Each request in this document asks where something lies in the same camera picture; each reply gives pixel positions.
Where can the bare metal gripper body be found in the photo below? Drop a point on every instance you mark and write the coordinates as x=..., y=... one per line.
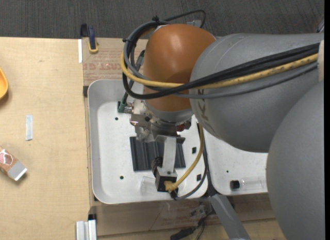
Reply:
x=140, y=120

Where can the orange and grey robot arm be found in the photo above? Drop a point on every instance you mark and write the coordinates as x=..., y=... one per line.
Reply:
x=247, y=110

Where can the dark grey ribbed block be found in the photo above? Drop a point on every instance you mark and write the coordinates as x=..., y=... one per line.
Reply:
x=144, y=156

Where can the white plastic tray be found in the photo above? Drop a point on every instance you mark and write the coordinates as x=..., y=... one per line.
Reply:
x=232, y=161
x=111, y=143

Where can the clear plastic bottle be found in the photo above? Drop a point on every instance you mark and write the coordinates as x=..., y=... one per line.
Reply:
x=147, y=186

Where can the brown cardboard board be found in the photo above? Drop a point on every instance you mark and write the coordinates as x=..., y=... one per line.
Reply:
x=108, y=58

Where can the clear bottle with black cap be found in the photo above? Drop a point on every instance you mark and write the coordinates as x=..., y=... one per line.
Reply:
x=245, y=184

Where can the brown and white carton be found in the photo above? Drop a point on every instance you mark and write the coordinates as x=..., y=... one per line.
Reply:
x=11, y=165

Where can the orange divided plate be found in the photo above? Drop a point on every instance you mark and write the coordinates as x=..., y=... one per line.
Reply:
x=2, y=84

